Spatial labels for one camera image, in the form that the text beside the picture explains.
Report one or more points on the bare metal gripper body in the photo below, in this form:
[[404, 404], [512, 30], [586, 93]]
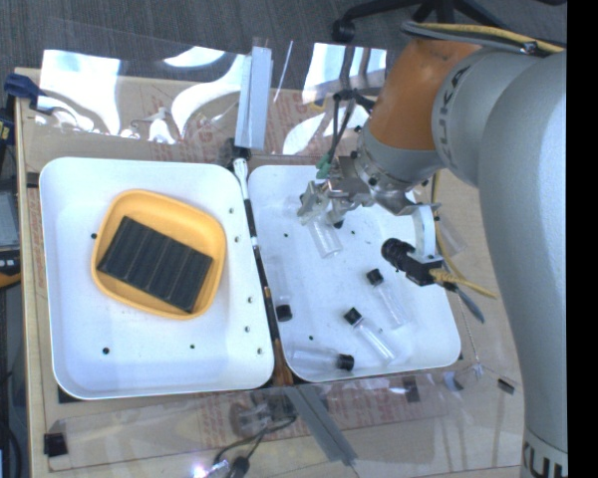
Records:
[[355, 183]]

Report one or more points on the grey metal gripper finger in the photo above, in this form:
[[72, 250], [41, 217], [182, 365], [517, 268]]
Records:
[[310, 201], [340, 207]]

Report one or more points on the clear plastic bottle black cap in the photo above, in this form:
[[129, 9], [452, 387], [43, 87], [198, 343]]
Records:
[[371, 336], [345, 362], [283, 312], [386, 294], [326, 241]]

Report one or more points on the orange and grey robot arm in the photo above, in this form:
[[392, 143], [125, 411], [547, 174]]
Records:
[[508, 167]]

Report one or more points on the white plastic tray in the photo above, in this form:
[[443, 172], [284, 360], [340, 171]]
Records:
[[324, 292], [149, 351]]

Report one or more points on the yellow plate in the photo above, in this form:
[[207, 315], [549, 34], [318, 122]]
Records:
[[207, 227]]

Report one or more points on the black ribbed rack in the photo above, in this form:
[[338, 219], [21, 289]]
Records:
[[154, 264]]

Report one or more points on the brown cardboard board red print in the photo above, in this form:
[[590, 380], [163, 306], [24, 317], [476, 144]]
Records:
[[35, 147]]

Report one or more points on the black cylinder on white bracket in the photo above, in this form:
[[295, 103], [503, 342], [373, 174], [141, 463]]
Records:
[[412, 265]]

